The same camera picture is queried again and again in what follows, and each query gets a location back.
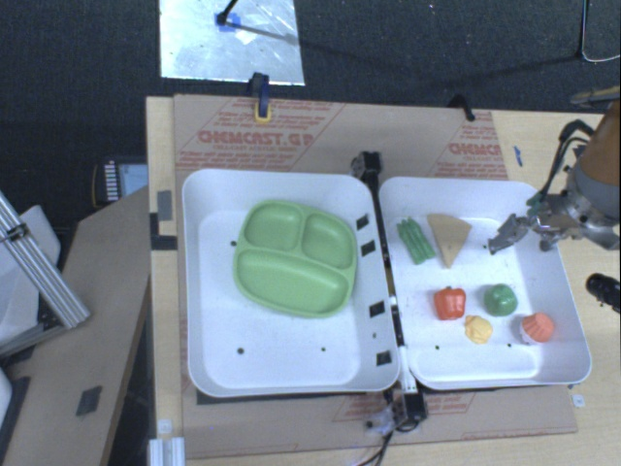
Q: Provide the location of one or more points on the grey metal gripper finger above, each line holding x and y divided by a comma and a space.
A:
507, 236
549, 242

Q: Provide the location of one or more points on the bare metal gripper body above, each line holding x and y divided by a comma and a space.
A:
572, 219

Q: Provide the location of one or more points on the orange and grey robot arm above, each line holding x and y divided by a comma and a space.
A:
604, 153

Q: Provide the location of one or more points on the white plastic tray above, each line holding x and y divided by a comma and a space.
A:
548, 279
281, 357

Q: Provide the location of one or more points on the tan cheese wedge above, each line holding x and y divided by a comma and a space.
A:
450, 237

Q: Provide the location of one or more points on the green bell pepper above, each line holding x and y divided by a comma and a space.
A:
500, 300

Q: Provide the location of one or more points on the orange cupcake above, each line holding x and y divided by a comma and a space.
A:
537, 328

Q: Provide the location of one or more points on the red bell pepper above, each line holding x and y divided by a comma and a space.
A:
449, 304

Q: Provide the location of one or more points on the green asparagus bunch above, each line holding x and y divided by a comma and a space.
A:
415, 242

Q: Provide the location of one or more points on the yellow toy food lump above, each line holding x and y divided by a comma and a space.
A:
478, 330

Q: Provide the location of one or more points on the thin black and white rod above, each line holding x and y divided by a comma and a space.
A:
385, 260

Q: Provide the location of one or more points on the brown cardboard board red print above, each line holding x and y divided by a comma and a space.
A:
398, 129

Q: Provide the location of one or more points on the green divided plate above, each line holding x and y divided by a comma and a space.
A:
291, 265

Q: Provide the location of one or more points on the black cylinder on white bracket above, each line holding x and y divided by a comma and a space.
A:
604, 289

